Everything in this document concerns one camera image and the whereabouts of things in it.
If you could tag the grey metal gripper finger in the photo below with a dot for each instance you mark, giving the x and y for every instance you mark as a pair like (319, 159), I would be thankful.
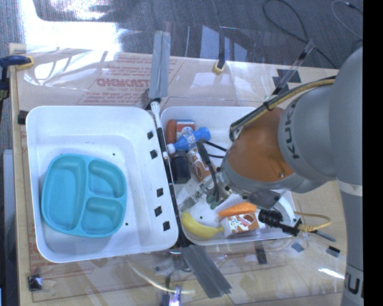
(198, 194)
(185, 204)

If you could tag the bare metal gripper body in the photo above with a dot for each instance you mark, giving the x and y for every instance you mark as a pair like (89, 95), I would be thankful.
(221, 192)

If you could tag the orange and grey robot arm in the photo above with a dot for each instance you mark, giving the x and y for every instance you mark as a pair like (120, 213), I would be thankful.
(306, 139)

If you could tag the orange carrot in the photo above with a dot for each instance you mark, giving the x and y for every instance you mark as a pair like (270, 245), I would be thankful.
(239, 208)

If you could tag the yellow banana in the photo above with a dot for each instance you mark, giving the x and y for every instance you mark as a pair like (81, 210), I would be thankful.
(198, 228)

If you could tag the brown and white packet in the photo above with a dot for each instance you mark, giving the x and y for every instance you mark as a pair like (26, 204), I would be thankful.
(198, 166)

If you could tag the white and brown carton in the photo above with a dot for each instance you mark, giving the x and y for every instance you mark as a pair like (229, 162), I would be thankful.
(241, 224)

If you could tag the blue and white bottle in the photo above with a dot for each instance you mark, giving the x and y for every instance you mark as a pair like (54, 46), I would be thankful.
(188, 140)

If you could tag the brown sausage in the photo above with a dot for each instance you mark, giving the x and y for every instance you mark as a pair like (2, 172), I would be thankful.
(171, 132)

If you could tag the red and white carton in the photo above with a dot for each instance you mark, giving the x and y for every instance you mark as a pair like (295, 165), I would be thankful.
(185, 126)

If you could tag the white plastic tray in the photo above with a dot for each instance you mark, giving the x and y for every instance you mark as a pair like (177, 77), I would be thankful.
(223, 120)
(83, 129)

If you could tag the blue divided plate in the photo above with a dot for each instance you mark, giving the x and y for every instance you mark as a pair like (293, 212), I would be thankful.
(70, 196)

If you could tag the brown cardboard board, red print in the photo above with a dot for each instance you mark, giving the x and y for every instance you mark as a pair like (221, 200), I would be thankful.
(92, 84)

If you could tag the black cylinder on white bracket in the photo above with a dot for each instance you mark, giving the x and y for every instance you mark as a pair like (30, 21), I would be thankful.
(270, 217)

